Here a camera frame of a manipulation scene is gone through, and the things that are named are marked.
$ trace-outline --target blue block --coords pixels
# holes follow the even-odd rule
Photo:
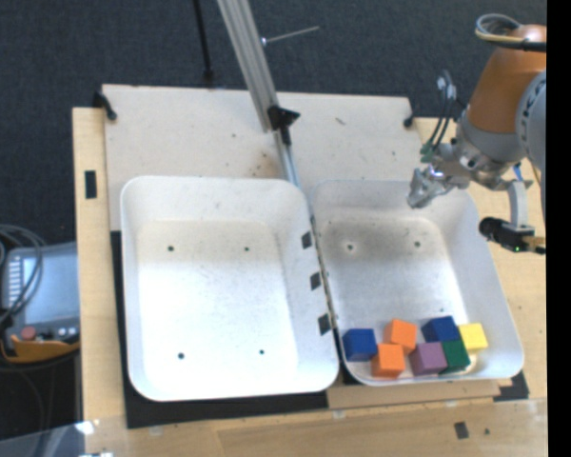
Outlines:
[[[421,327],[426,342],[450,342],[461,340],[459,328],[452,316],[432,318]]]
[[[372,328],[352,328],[343,337],[345,357],[350,362],[365,362],[377,354],[377,341]]]

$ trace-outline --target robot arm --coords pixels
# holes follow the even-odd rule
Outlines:
[[[439,195],[470,182],[507,190],[510,222],[484,219],[481,233],[514,251],[544,253],[541,239],[526,225],[525,190],[532,184],[504,180],[523,158],[541,172],[545,221],[546,27],[521,25],[509,17],[489,14],[477,21],[476,34],[497,46],[489,58],[450,143],[442,142],[447,124],[439,122],[421,149],[424,170],[415,169],[408,205],[423,208]],[[448,73],[438,80],[446,104],[456,100]]]

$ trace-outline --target yellow block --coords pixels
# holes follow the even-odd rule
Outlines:
[[[467,352],[470,354],[475,354],[488,347],[482,324],[459,325],[459,333],[461,334]]]

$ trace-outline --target wooden table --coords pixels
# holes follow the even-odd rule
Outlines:
[[[117,113],[122,109],[118,98],[121,91],[128,90],[105,88],[108,99],[117,98],[112,103]],[[140,90],[145,91],[153,93],[156,89]],[[163,91],[171,93],[173,89]],[[227,101],[232,98],[235,103],[244,100],[239,91],[212,93],[222,93]],[[313,107],[318,107],[317,114],[319,110],[325,113],[322,100],[329,98],[330,103],[334,102],[341,110],[340,116],[334,117],[336,120],[343,124],[357,120],[361,129],[399,128],[403,134],[420,134],[425,138],[436,123],[433,119],[416,119],[411,129],[404,130],[401,123],[409,112],[409,105],[406,99],[399,97],[283,93],[280,98],[285,108],[288,105],[293,109],[307,107],[303,117],[314,116]],[[370,107],[373,113],[367,113],[364,107]],[[237,109],[236,113],[243,114],[237,119],[257,120],[251,107],[243,111],[241,107],[233,107],[223,113]],[[522,339],[528,399],[494,401],[494,396],[512,385],[511,380],[443,385],[440,394],[422,386],[413,389],[352,387],[337,380],[327,392],[328,409],[127,429],[109,240],[108,190],[111,186],[106,147],[109,126],[105,112],[91,108],[74,109],[72,125],[83,412],[84,419],[93,427],[87,437],[87,452],[112,451],[116,456],[383,455],[388,450],[394,455],[415,456],[455,452],[470,456],[547,454],[545,257],[515,254],[492,244],[490,251]],[[293,135],[294,144],[311,140],[303,137],[305,126],[300,126],[303,131],[298,127],[296,124],[292,128],[293,133],[299,134]],[[373,153],[371,149],[360,151],[365,161]],[[405,161],[414,163],[417,158]],[[527,162],[522,164],[522,173],[527,178],[533,177]],[[94,175],[96,191],[88,190],[89,175]],[[477,185],[472,185],[469,193],[481,218],[489,215],[509,218],[505,193],[491,192]],[[528,196],[529,223],[536,227],[538,235],[543,235],[537,183],[529,189]]]

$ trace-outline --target toy block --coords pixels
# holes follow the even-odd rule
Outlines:
[[[399,344],[378,344],[377,354],[370,362],[374,377],[397,378],[406,368],[404,350]]]
[[[488,347],[486,335],[482,324],[464,324],[459,325],[459,333],[465,345],[465,349],[469,354],[477,354],[481,350]]]
[[[377,341],[372,328],[352,328],[343,336],[345,357],[350,362],[369,361],[377,353]]]
[[[443,370],[441,374],[464,370],[471,364],[467,350],[465,350],[463,340],[450,340],[447,342],[442,342],[442,348],[444,351],[444,356],[446,357],[446,362],[448,363],[448,367]]]
[[[448,342],[461,340],[459,328],[452,316],[432,318],[421,327],[426,342]]]
[[[448,368],[442,342],[419,343],[410,353],[408,359],[415,376],[439,374]]]
[[[408,355],[417,346],[417,326],[394,318],[384,327],[383,342],[401,345],[404,355]]]

